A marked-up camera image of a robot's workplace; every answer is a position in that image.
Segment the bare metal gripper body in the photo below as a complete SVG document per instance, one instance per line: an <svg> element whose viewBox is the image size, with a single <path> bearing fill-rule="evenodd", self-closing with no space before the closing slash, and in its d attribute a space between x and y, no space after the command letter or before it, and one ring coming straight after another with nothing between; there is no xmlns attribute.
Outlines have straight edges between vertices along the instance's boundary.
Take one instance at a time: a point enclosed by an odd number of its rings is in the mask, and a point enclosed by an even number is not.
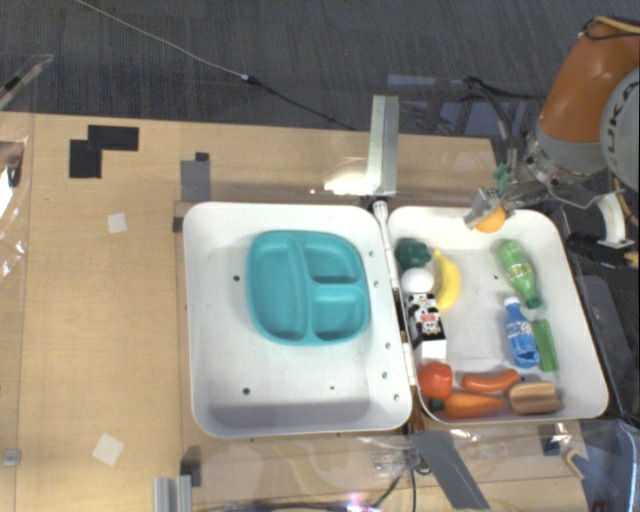
<svg viewBox="0 0 640 512"><path fill-rule="evenodd" d="M514 169L510 189L528 194L528 205L555 200L579 209L588 209L610 195L583 186L584 179L568 172L554 160L541 155L525 157Z"/></svg>

